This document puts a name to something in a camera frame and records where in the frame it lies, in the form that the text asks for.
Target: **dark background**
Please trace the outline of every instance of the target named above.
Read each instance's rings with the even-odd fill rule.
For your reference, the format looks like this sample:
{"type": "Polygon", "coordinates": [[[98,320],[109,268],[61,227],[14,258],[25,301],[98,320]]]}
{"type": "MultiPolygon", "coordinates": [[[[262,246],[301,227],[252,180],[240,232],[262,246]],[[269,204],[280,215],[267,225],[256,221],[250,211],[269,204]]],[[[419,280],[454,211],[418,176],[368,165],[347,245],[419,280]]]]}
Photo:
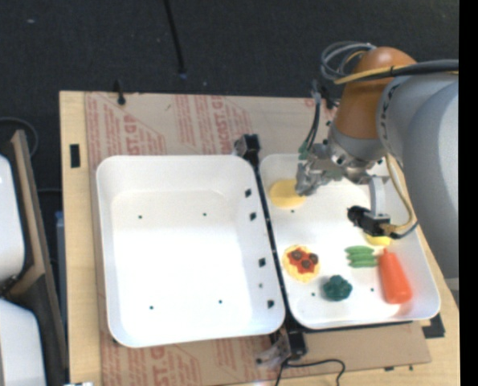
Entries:
{"type": "MultiPolygon", "coordinates": [[[[39,134],[38,189],[60,189],[59,91],[306,97],[319,57],[342,40],[417,60],[459,57],[460,0],[170,0],[188,78],[162,0],[0,0],[0,117],[39,134]]],[[[0,145],[18,125],[0,125],[0,145]]],[[[40,194],[55,247],[57,192],[40,194]]]]}

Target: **wooden table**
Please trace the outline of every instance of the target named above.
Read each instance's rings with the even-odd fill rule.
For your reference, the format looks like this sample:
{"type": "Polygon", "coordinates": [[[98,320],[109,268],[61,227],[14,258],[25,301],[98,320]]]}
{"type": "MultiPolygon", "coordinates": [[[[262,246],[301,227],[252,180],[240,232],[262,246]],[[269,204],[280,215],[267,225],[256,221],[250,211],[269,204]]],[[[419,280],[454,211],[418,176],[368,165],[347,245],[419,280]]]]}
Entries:
{"type": "MultiPolygon", "coordinates": [[[[61,92],[59,95],[67,268],[68,352],[71,382],[90,380],[98,386],[102,385],[100,329],[96,302],[84,95],[84,92],[61,92]],[[71,167],[71,145],[73,144],[79,145],[80,148],[80,164],[79,166],[75,164],[76,167],[71,167]]],[[[429,249],[426,254],[442,299],[440,315],[446,331],[442,338],[427,340],[432,362],[415,365],[412,368],[395,368],[389,372],[383,369],[346,372],[341,378],[341,384],[345,386],[460,384],[459,310],[429,249]]],[[[334,379],[335,375],[296,378],[283,380],[281,386],[335,384],[334,379]]]]}

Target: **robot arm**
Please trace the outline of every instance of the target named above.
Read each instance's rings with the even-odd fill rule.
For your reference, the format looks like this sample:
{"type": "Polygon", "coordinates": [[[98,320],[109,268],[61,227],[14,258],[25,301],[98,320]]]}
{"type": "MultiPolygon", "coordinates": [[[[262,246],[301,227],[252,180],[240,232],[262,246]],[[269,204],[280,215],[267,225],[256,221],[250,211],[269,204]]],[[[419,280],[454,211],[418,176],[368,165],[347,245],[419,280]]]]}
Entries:
{"type": "MultiPolygon", "coordinates": [[[[457,278],[459,83],[458,75],[441,67],[451,71],[458,62],[430,67],[390,47],[369,47],[360,54],[353,70],[360,80],[346,84],[328,138],[323,144],[310,145],[306,159],[298,165],[296,192],[311,195],[343,177],[368,183],[368,170],[384,156],[394,156],[444,276],[457,278]],[[389,76],[401,76],[371,79],[384,76],[378,70],[386,68],[389,76]]],[[[376,213],[367,214],[376,217],[376,213]]],[[[350,211],[349,217],[359,225],[365,213],[350,211]]]]}

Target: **orange carrot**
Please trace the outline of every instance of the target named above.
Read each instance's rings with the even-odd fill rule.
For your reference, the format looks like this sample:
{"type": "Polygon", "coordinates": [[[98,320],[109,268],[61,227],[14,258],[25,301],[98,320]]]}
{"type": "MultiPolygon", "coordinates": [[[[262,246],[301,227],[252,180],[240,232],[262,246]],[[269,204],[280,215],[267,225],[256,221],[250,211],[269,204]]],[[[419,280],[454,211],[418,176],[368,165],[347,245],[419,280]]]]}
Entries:
{"type": "Polygon", "coordinates": [[[384,248],[378,263],[385,300],[388,303],[408,302],[412,298],[412,290],[395,253],[384,248]]]}

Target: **green broccoli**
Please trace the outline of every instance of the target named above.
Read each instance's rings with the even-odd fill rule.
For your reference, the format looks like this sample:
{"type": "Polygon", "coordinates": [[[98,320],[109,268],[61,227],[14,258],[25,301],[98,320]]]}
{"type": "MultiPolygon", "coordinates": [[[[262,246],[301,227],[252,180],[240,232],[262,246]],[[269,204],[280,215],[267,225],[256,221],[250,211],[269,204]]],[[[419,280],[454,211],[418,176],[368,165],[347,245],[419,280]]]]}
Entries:
{"type": "Polygon", "coordinates": [[[336,274],[323,285],[323,289],[327,298],[338,302],[346,299],[351,294],[353,287],[346,279],[336,274]]]}

